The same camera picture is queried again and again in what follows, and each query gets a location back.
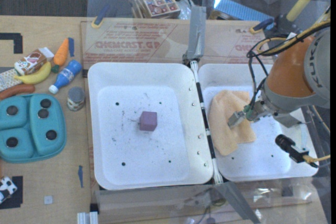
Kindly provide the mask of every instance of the black hole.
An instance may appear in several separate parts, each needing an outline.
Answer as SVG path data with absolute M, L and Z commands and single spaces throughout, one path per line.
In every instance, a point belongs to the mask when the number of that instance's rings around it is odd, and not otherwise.
M 45 118 L 47 118 L 49 116 L 49 112 L 46 109 L 39 110 L 37 112 L 37 114 L 38 114 L 39 118 L 41 118 L 41 119 L 45 119 Z
M 54 130 L 49 130 L 49 131 L 46 133 L 46 138 L 47 138 L 48 140 L 54 140 L 56 137 L 57 137 L 57 133 L 56 133 Z
M 18 144 L 18 140 L 17 140 L 17 138 L 15 138 L 15 137 L 10 137 L 10 138 L 8 138 L 7 139 L 7 141 L 6 141 L 6 145 L 8 146 L 8 147 L 16 147 L 17 146 L 17 144 Z
M 44 108 L 47 109 L 51 106 L 51 101 L 49 99 L 43 99 L 40 103 L 40 105 Z
M 6 110 L 7 115 L 9 115 L 9 116 L 16 115 L 18 111 L 19 111 L 19 109 L 14 105 L 9 106 Z

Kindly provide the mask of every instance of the sausage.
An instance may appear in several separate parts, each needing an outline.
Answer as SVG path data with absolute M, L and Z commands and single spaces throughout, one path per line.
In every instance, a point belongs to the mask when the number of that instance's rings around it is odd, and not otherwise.
M 19 84 L 10 87 L 2 92 L 0 92 L 0 100 L 11 97 L 18 93 L 32 93 L 35 91 L 35 86 L 32 84 Z

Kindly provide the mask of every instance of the purple cube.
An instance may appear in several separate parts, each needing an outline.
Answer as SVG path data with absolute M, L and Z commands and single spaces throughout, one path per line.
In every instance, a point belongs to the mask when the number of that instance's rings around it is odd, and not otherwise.
M 141 131 L 154 131 L 157 126 L 157 113 L 143 111 L 140 116 L 140 130 Z

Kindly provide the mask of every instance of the toy bottle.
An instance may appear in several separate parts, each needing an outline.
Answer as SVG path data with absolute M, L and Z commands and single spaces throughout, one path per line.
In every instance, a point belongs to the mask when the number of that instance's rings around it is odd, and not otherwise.
M 59 88 L 68 85 L 81 69 L 82 65 L 78 61 L 70 61 L 68 65 L 57 75 L 56 82 L 49 87 L 49 92 L 56 94 Z

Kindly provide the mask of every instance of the wooden table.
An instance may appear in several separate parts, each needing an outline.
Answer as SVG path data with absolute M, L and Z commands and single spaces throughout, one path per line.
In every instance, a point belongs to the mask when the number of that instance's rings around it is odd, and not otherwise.
M 13 63 L 36 48 L 48 47 L 54 53 L 62 41 L 71 37 L 75 40 L 75 59 L 82 61 L 81 23 L 88 21 L 81 17 L 30 17 L 0 16 L 1 32 L 21 33 L 23 54 L 13 54 L 13 42 L 0 40 L 1 67 L 12 67 Z M 48 93 L 56 74 L 36 85 L 36 92 Z M 85 87 L 85 80 L 76 76 L 71 86 Z M 70 87 L 61 88 L 55 97 L 61 103 L 67 121 L 67 144 L 57 156 L 38 162 L 10 164 L 1 161 L 3 175 L 23 176 L 23 203 L 20 208 L 0 210 L 0 223 L 76 223 L 77 213 L 89 212 L 91 203 L 89 142 L 91 136 L 87 128 L 87 109 L 72 112 L 66 106 Z M 78 178 L 79 166 L 83 168 L 83 188 Z M 316 189 L 311 179 L 294 180 L 293 184 L 304 184 L 311 191 L 310 201 L 300 205 L 286 205 L 283 199 L 270 203 L 269 208 L 258 209 L 267 223 L 327 223 Z M 244 184 L 238 184 L 243 194 Z M 44 197 L 52 196 L 53 203 L 44 204 Z M 251 196 L 251 202 L 257 196 Z M 227 219 L 225 213 L 212 215 L 217 223 Z M 146 220 L 137 223 L 185 223 L 186 217 L 175 219 Z M 248 220 L 235 221 L 236 224 L 250 223 Z

